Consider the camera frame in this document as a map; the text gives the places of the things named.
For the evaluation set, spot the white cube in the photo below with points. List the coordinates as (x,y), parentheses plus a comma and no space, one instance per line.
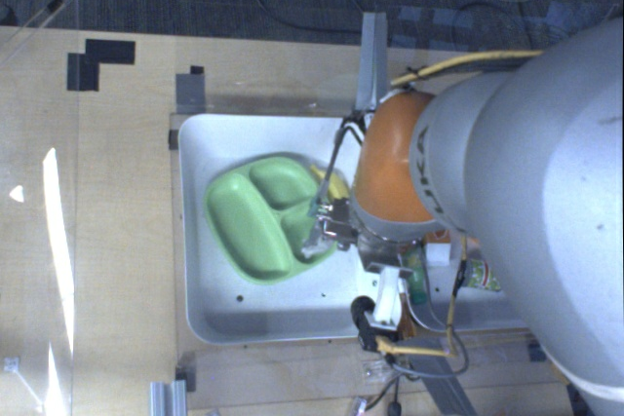
(438,253)

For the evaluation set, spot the green divided plate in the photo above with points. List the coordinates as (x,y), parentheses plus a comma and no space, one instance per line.
(248,224)

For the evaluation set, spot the yellow banana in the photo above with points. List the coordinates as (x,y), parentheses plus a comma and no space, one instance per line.
(336,185)

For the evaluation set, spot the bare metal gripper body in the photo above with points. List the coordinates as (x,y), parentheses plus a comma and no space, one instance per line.
(341,221)

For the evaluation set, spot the black cylinder on white bracket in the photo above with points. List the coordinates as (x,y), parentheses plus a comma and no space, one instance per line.
(385,302)

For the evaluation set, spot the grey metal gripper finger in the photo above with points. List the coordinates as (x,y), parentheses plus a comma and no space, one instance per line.
(329,244)
(312,247)

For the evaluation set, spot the pale wood board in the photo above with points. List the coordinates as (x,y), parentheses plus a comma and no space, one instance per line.
(292,370)

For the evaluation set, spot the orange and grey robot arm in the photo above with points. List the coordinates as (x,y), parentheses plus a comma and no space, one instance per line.
(512,190)

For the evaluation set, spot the brown bottle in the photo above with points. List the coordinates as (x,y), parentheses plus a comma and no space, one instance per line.
(406,319)

